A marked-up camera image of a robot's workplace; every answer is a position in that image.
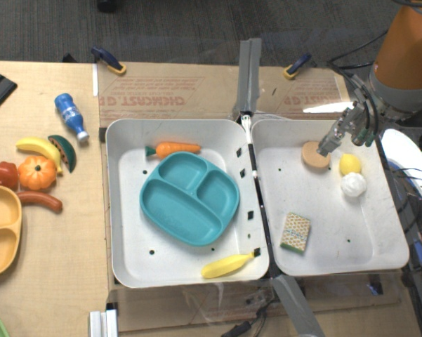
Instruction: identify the blue bottle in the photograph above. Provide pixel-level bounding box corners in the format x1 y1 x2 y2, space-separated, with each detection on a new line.
53 93 91 143

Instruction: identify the yellow lemon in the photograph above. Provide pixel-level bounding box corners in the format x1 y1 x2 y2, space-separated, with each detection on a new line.
338 152 362 177

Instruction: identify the brown sausage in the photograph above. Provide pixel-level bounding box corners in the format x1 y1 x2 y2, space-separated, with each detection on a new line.
16 190 64 214

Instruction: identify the white plastic tray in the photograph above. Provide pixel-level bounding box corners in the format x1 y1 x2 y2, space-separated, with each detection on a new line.
251 119 411 278
105 118 270 289

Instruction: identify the orange pumpkin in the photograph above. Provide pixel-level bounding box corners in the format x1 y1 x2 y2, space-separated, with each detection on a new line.
17 154 58 192

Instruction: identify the orange carrot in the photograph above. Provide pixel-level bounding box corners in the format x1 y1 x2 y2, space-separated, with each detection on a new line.
145 141 202 160

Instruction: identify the white garlic bulb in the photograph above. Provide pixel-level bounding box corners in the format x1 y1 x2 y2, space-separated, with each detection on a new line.
340 172 368 199

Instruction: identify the patterned green and white packet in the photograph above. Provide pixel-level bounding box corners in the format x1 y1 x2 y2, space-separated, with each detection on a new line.
279 211 312 254

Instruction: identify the orange divided plate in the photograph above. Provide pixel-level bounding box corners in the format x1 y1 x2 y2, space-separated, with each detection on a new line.
0 183 23 279

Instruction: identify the teal divided plate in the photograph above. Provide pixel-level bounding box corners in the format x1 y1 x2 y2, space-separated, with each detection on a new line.
139 151 241 248

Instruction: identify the tan round biscuit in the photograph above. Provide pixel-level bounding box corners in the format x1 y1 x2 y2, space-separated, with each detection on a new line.
301 140 332 170

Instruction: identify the yellow banana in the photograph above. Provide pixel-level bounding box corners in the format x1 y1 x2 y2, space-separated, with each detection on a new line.
200 251 256 279
15 136 64 176

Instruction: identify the black block with wires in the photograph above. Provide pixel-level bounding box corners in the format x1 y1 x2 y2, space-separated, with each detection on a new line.
220 319 253 337

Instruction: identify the brown cardboard board red print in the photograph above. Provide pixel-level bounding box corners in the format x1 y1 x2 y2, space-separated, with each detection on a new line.
97 60 402 333

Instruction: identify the green watermelon slice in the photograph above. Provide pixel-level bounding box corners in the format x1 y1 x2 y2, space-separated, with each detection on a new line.
47 134 77 174

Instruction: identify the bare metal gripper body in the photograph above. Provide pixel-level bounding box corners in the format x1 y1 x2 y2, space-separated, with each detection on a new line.
329 100 370 144

